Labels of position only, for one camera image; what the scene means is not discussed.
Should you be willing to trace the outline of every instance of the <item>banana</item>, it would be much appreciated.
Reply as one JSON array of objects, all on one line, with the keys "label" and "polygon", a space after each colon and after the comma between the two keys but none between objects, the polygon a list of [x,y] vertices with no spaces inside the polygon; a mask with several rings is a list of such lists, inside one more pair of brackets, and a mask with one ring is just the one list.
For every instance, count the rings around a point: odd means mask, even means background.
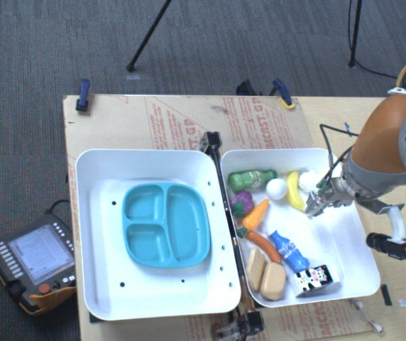
[{"label": "banana", "polygon": [[287,200],[288,202],[297,210],[305,211],[305,204],[301,198],[298,185],[299,185],[300,174],[297,170],[290,172],[287,176]]}]

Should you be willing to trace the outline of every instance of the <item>orange toy carrot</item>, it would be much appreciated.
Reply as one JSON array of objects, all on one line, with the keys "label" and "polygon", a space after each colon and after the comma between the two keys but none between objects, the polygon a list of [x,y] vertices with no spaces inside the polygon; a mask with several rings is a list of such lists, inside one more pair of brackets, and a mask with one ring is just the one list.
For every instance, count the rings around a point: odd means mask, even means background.
[{"label": "orange toy carrot", "polygon": [[277,249],[271,244],[268,239],[257,233],[257,231],[247,231],[246,239],[252,241],[255,245],[258,245],[268,255],[269,260],[274,263],[282,263],[282,257]]},{"label": "orange toy carrot", "polygon": [[261,203],[256,205],[246,216],[244,216],[242,224],[243,227],[236,232],[239,237],[244,237],[247,231],[252,231],[260,224],[261,219],[266,212],[269,205],[269,199],[266,198]]}]

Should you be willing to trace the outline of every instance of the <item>display screen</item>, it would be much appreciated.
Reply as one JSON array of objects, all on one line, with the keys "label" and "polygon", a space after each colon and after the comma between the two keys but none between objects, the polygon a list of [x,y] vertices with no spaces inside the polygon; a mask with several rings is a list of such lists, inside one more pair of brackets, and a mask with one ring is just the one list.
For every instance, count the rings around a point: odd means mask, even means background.
[{"label": "display screen", "polygon": [[50,224],[11,240],[9,246],[34,285],[75,265],[70,250]]}]

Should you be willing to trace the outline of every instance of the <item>black metal rod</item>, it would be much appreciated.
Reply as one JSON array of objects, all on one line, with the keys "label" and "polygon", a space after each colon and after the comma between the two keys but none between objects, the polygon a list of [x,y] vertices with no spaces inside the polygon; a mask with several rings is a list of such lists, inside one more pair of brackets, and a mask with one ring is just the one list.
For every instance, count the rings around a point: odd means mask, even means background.
[{"label": "black metal rod", "polygon": [[165,3],[163,4],[161,10],[159,11],[159,14],[156,16],[156,18],[153,22],[153,25],[149,28],[149,31],[146,33],[146,36],[143,39],[143,42],[141,42],[140,47],[137,50],[137,53],[135,53],[134,57],[132,58],[132,61],[127,65],[127,70],[129,72],[133,72],[135,70],[134,65],[135,65],[138,57],[140,57],[140,54],[143,51],[143,49],[145,48],[146,43],[148,42],[149,38],[154,33],[155,27],[159,24],[163,14],[167,11],[167,7],[170,5],[171,2],[172,2],[172,0],[166,0]]},{"label": "black metal rod", "polygon": [[353,44],[351,45],[351,58],[348,63],[349,67],[353,67],[356,64],[356,44],[358,42],[358,30],[359,30],[359,20],[361,19],[361,7],[362,0],[358,0],[358,6],[356,7],[356,17],[354,20],[354,32],[353,32]]}]

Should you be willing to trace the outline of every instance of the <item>blue plate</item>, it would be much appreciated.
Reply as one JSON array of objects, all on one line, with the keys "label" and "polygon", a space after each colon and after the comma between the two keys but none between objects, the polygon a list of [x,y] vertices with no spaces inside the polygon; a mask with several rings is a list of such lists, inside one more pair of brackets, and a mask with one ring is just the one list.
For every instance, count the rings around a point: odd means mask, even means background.
[{"label": "blue plate", "polygon": [[211,246],[202,197],[178,183],[132,187],[123,201],[123,232],[128,254],[157,268],[182,268],[203,261]]}]

